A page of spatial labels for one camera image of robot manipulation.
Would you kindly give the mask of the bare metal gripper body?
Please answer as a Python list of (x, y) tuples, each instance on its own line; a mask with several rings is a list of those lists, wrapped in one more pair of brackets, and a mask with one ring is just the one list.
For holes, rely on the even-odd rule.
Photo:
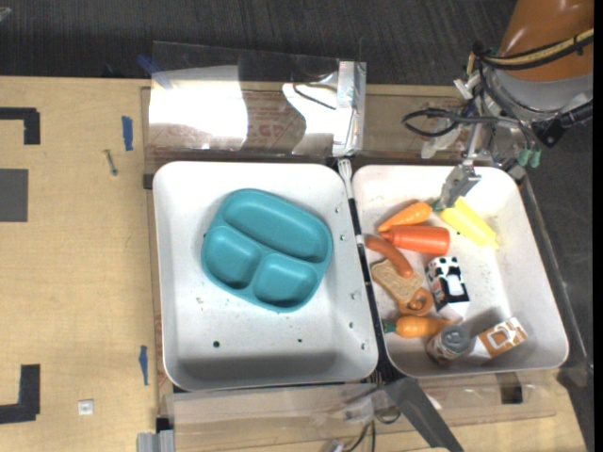
[(469, 137), (464, 161), (499, 169), (536, 169), (541, 164), (542, 148), (532, 131), (512, 114), (498, 111), (492, 115), (481, 104), (464, 111), (464, 127)]

